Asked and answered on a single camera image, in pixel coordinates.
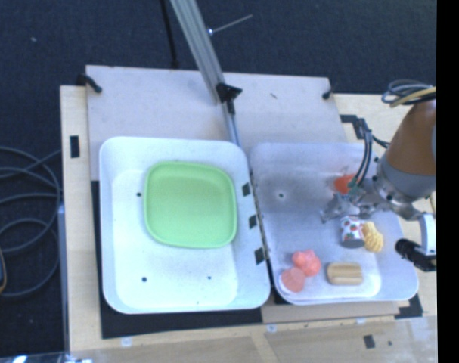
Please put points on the black cylinder on white bracket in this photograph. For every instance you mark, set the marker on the black cylinder on white bracket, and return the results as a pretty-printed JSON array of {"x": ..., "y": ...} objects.
[{"x": 416, "y": 253}]

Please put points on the green plate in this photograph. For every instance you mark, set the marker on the green plate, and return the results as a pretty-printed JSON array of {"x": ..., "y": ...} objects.
[{"x": 189, "y": 202}]

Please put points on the white can with strawberry print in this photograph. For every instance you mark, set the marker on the white can with strawberry print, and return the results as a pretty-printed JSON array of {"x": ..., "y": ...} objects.
[{"x": 351, "y": 231}]

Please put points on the orange round toy fruit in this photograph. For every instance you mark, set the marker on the orange round toy fruit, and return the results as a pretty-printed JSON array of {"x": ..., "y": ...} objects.
[{"x": 342, "y": 184}]

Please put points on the white plastic tray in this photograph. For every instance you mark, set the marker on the white plastic tray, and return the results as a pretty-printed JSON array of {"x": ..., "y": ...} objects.
[
  {"x": 176, "y": 270},
  {"x": 301, "y": 221}
]

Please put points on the pale wooden board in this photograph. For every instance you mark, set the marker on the pale wooden board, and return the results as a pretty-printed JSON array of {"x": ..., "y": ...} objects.
[{"x": 157, "y": 104}]

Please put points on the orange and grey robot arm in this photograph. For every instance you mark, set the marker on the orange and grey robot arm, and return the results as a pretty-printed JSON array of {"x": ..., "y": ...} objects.
[{"x": 410, "y": 142}]

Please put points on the pink toy food piece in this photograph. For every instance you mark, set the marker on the pink toy food piece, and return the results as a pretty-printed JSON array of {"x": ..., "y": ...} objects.
[
  {"x": 307, "y": 262},
  {"x": 292, "y": 280}
]

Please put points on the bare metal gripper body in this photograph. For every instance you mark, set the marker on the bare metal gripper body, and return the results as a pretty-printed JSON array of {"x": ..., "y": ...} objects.
[{"x": 384, "y": 198}]

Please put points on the tan toy bread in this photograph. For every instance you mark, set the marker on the tan toy bread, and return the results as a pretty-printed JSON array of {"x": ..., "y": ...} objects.
[{"x": 344, "y": 273}]

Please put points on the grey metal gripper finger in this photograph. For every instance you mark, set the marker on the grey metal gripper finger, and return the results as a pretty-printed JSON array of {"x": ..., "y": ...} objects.
[
  {"x": 330, "y": 210},
  {"x": 366, "y": 212}
]

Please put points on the yellow toy corn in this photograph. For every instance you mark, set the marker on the yellow toy corn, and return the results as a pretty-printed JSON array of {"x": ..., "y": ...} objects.
[{"x": 373, "y": 238}]

